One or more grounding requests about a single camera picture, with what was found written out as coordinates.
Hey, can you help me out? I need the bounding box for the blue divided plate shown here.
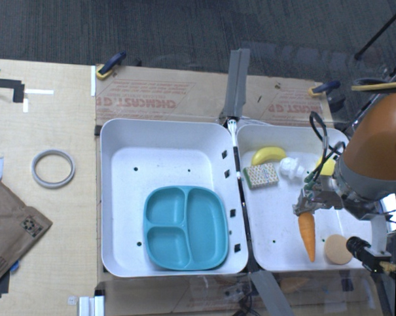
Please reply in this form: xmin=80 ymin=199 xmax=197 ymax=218
xmin=141 ymin=183 xmax=233 ymax=273

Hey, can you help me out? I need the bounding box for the black cylinder on white bracket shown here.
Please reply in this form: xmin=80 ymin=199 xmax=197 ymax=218
xmin=344 ymin=192 xmax=396 ymax=275

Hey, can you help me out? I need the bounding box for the brown cardboard board red print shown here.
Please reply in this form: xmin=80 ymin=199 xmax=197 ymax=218
xmin=85 ymin=63 xmax=387 ymax=316

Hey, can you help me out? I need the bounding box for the white plastic tray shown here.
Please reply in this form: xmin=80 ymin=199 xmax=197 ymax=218
xmin=93 ymin=116 xmax=255 ymax=284
xmin=229 ymin=122 xmax=386 ymax=278

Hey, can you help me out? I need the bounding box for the patterned green-edged sponge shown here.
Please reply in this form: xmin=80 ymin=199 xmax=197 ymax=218
xmin=242 ymin=162 xmax=281 ymax=191

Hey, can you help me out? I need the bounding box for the yellow banana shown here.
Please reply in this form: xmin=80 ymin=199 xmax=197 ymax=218
xmin=251 ymin=145 xmax=287 ymax=168

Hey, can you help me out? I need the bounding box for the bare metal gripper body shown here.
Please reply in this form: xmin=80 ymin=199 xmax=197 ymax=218
xmin=308 ymin=176 xmax=387 ymax=222

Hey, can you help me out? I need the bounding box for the brown paper envelope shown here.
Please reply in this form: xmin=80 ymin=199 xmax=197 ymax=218
xmin=0 ymin=167 xmax=56 ymax=301

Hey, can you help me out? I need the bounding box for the beige round biscuit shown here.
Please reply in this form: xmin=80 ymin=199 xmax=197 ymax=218
xmin=323 ymin=234 xmax=355 ymax=266

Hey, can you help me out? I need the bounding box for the white tape ring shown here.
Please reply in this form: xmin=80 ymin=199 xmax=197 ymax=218
xmin=30 ymin=148 xmax=77 ymax=190

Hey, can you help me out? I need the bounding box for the white plastic toy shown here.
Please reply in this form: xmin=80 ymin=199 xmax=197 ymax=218
xmin=278 ymin=156 xmax=307 ymax=183

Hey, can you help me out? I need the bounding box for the orange carrot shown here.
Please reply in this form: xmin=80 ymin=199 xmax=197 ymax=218
xmin=296 ymin=210 xmax=318 ymax=263

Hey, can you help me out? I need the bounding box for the yellow round toy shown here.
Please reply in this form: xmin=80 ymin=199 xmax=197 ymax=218
xmin=314 ymin=155 xmax=337 ymax=177

